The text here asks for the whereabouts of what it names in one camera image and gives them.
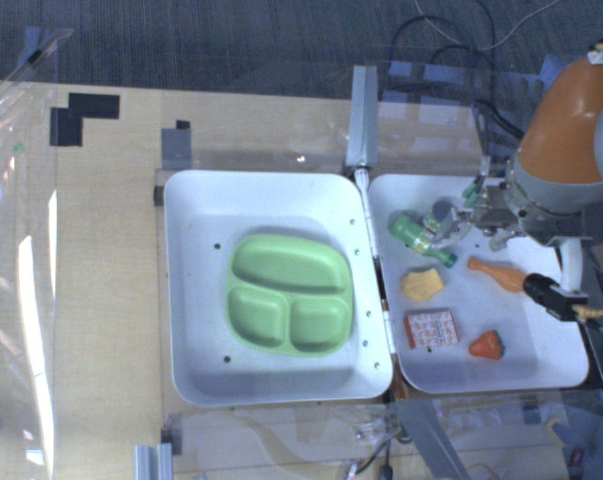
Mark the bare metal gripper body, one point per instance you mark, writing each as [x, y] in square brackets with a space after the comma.
[496, 208]

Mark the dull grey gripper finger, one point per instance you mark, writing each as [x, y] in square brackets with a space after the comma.
[453, 238]
[445, 213]

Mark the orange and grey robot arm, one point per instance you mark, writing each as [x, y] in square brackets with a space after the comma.
[561, 133]

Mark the small can with colourful label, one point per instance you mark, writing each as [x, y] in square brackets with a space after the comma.
[431, 225]

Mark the green bottle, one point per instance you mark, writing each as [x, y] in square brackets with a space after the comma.
[406, 228]

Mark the yellow biscuit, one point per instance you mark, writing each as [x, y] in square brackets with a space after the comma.
[421, 285]

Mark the red and white carton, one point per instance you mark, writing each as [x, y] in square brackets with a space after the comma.
[431, 329]

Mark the orange carrot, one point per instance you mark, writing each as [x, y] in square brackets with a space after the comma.
[485, 347]

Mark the white plastic tray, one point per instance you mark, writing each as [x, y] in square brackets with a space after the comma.
[201, 318]
[521, 353]

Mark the green divided plate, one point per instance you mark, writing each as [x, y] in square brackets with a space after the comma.
[291, 268]

